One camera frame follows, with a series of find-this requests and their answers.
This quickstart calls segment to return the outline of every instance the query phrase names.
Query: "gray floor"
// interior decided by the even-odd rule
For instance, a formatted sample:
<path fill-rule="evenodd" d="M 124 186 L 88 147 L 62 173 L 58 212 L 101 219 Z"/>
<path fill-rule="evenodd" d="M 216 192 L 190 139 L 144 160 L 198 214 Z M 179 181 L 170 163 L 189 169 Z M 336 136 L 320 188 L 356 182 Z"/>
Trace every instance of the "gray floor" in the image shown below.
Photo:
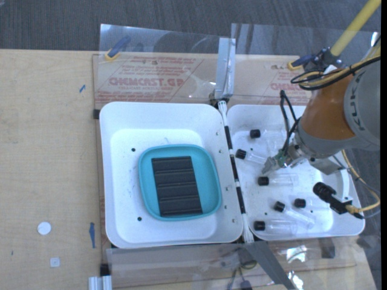
<path fill-rule="evenodd" d="M 100 24 L 230 36 L 232 24 L 344 30 L 367 0 L 4 0 L 0 7 L 0 48 L 98 50 Z M 363 26 L 381 31 L 379 8 Z M 310 47 L 289 53 L 308 54 Z M 380 189 L 380 151 L 349 151 L 360 174 Z M 356 183 L 364 205 L 372 202 Z M 359 239 L 378 289 L 381 281 L 380 215 L 367 219 Z"/>

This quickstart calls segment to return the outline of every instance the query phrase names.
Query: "black vial cap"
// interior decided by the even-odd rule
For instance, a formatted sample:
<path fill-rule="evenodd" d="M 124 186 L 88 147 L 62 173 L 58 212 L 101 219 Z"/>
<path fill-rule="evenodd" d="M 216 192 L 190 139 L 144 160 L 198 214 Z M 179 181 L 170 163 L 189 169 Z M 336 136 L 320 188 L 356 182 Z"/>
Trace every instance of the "black vial cap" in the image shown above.
<path fill-rule="evenodd" d="M 238 150 L 236 151 L 235 156 L 236 156 L 237 158 L 239 158 L 239 159 L 244 159 L 244 158 L 246 158 L 246 154 L 247 154 L 247 152 L 246 152 L 245 150 L 238 149 Z"/>
<path fill-rule="evenodd" d="M 274 205 L 274 209 L 275 209 L 276 211 L 283 212 L 284 209 L 285 209 L 285 204 L 282 203 L 282 202 L 277 201 L 277 202 L 275 203 L 275 205 Z"/>
<path fill-rule="evenodd" d="M 258 177 L 258 185 L 267 186 L 268 185 L 268 177 L 267 176 Z"/>
<path fill-rule="evenodd" d="M 305 208 L 305 206 L 307 206 L 307 202 L 305 199 L 295 199 L 294 206 L 297 208 Z"/>
<path fill-rule="evenodd" d="M 255 231 L 265 231 L 266 226 L 264 221 L 256 221 L 254 222 L 254 230 Z"/>
<path fill-rule="evenodd" d="M 259 129 L 250 130 L 250 138 L 259 138 L 261 131 Z"/>

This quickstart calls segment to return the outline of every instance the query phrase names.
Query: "yellow pole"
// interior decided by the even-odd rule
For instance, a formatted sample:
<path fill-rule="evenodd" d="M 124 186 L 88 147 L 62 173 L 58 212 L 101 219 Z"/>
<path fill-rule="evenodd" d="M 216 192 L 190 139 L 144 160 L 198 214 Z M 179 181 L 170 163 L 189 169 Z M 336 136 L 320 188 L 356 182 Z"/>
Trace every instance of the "yellow pole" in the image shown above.
<path fill-rule="evenodd" d="M 341 37 L 331 48 L 332 55 L 339 56 L 341 54 L 344 48 L 354 38 L 356 33 L 364 26 L 364 24 L 372 16 L 372 14 L 376 11 L 381 3 L 382 0 L 368 0 L 359 14 L 357 14 L 352 23 L 350 23 L 348 28 L 343 32 Z"/>

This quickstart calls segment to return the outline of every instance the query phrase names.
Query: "blue mark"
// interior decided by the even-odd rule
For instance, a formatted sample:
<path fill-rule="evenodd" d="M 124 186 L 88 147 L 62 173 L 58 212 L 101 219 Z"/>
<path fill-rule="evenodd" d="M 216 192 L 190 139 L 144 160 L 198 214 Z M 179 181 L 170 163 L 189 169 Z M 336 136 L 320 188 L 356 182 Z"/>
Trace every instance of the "blue mark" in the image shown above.
<path fill-rule="evenodd" d="M 93 222 L 90 222 L 89 234 L 90 234 L 90 238 L 91 238 L 91 243 L 93 244 L 93 248 L 95 248 L 96 247 L 96 240 L 95 240 L 96 233 L 94 231 L 94 223 Z"/>

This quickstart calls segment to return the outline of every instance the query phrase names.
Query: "teal oval tray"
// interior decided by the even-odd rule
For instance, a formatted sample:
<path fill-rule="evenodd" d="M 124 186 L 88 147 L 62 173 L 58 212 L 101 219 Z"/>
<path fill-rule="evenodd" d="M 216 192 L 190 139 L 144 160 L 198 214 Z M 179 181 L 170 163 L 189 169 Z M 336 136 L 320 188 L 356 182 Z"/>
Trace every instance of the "teal oval tray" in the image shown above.
<path fill-rule="evenodd" d="M 202 213 L 161 216 L 152 167 L 154 158 L 190 156 L 197 183 Z M 190 144 L 156 146 L 144 151 L 138 160 L 141 194 L 148 212 L 163 221 L 183 221 L 213 214 L 221 205 L 221 189 L 215 165 L 208 152 Z"/>

